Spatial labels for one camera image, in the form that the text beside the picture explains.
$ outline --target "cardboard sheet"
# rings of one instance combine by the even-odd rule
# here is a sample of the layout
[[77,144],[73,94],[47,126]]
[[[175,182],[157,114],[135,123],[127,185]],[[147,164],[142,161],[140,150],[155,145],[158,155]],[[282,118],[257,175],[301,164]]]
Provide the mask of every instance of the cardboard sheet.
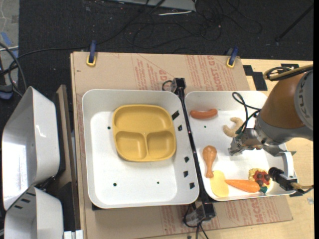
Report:
[[[249,90],[240,58],[226,66],[226,56],[98,53],[95,67],[87,52],[71,54],[73,95],[77,114],[77,168],[81,228],[88,239],[148,238],[193,232],[182,223],[186,206],[92,210],[87,189],[82,96],[91,89],[161,90],[174,77],[186,80],[186,92]],[[285,196],[214,204],[217,216],[205,230],[288,221],[292,214]]]

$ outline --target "yellow plate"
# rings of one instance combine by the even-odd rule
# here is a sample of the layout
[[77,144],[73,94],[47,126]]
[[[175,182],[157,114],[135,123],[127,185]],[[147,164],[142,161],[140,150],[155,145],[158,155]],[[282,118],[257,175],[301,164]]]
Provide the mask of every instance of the yellow plate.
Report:
[[125,160],[160,161],[176,152],[171,115],[160,106],[121,106],[113,113],[112,126],[116,150]]

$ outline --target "wooden surface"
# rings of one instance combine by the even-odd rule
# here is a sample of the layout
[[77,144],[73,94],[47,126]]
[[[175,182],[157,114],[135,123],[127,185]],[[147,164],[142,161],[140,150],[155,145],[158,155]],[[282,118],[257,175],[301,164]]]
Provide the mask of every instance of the wooden surface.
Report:
[[[299,64],[299,66],[312,64],[313,61],[287,61],[287,60],[257,60],[242,59],[243,65],[251,65],[254,72],[265,72],[268,69],[284,64]],[[256,90],[251,76],[247,76],[251,90]],[[268,95],[276,82],[266,81],[268,91],[262,91]],[[294,167],[299,182],[302,185],[312,185],[314,183],[314,144],[312,141],[294,138],[286,143],[289,151],[295,150],[293,156]],[[293,215],[293,220],[288,222],[277,222],[270,224],[237,227],[231,229],[205,231],[209,239],[313,239],[315,238],[315,218],[314,204],[310,201],[314,199],[314,190],[303,196],[290,197],[287,200]],[[195,238],[195,233],[172,235],[165,237],[152,237],[152,239],[186,239],[187,236]],[[205,238],[200,232],[200,239]]]

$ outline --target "white plastic container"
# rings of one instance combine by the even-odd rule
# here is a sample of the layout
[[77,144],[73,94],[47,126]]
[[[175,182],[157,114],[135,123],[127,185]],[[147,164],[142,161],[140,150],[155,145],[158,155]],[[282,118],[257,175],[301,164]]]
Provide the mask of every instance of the white plastic container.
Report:
[[[206,165],[202,156],[203,149],[207,145],[212,145],[217,149],[217,157],[213,162],[212,170],[220,170],[224,173],[226,179],[244,179],[248,180],[249,170],[252,168],[260,168],[268,171],[271,167],[277,167],[284,170],[287,165],[285,157],[274,157],[263,149],[261,150],[245,150],[242,154],[231,156],[228,153],[228,148],[232,141],[223,132],[223,126],[234,126],[230,121],[231,117],[241,118],[245,121],[244,106],[235,101],[232,97],[232,91],[222,92],[190,92],[185,97],[185,105],[188,114],[191,110],[208,111],[217,109],[218,115],[211,119],[194,119],[190,115],[189,123],[196,146],[198,162],[203,177],[203,183],[207,194],[217,201],[229,201],[257,197],[269,197],[278,195],[289,195],[295,191],[285,191],[276,182],[272,182],[266,194],[247,193],[245,191],[229,186],[228,197],[216,196],[210,186],[210,179],[205,177]],[[267,96],[258,91],[240,91],[239,92],[247,105],[262,108]],[[252,114],[255,110],[248,108],[248,114]],[[255,119],[251,118],[248,122],[248,127],[254,127]]]
[[[176,153],[154,162],[122,159],[112,133],[112,115],[123,105],[145,104],[173,115]],[[181,102],[165,91],[90,90],[82,99],[88,193],[97,207],[181,205],[199,194],[195,163]]]
[[2,133],[2,188],[6,210],[31,185],[56,175],[60,165],[55,105],[29,87]]
[[60,201],[32,186],[5,215],[4,239],[62,239],[63,233]]

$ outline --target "orange carrot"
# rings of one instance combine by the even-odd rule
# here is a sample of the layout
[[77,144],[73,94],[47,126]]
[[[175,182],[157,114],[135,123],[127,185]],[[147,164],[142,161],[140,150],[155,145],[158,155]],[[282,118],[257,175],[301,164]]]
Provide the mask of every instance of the orange carrot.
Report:
[[216,116],[217,114],[217,109],[210,109],[206,112],[199,112],[195,110],[190,111],[190,115],[195,119],[209,119]]
[[255,181],[249,180],[225,180],[228,185],[244,190],[249,193],[256,193],[260,190],[260,186]]

